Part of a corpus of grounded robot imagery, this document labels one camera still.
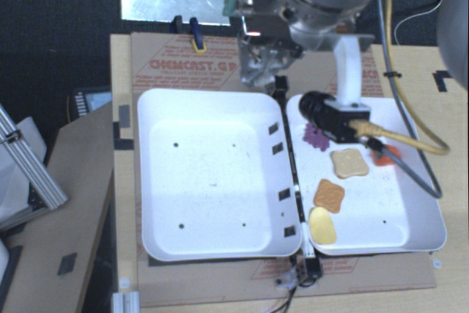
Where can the brown cardboard board, red print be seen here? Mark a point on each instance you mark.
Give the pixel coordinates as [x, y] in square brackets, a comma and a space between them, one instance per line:
[183, 62]

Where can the black cylinder on white bracket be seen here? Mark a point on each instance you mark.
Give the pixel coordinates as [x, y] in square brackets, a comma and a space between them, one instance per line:
[348, 77]

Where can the white plastic tray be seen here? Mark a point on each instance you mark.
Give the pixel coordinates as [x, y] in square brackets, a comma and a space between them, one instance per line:
[212, 179]
[370, 209]

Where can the orange square biscuit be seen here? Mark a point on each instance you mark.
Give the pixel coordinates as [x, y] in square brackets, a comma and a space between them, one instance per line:
[329, 195]

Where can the beige bread slice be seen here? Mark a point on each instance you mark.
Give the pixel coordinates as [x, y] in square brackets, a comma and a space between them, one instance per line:
[350, 163]

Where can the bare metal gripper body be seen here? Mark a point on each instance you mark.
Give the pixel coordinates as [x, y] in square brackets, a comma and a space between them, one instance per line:
[311, 23]

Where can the thin black and white rod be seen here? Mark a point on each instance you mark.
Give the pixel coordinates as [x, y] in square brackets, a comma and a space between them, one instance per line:
[293, 165]

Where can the purple grapes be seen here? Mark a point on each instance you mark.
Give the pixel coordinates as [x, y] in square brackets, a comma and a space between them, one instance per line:
[313, 137]

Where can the yellow oval toy food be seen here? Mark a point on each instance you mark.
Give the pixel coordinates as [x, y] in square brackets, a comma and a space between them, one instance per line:
[322, 227]

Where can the red and green toy food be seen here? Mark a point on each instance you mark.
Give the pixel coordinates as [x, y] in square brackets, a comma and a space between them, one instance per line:
[388, 159]

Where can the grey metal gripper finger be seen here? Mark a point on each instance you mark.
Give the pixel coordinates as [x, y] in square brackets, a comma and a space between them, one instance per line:
[251, 67]
[275, 64]

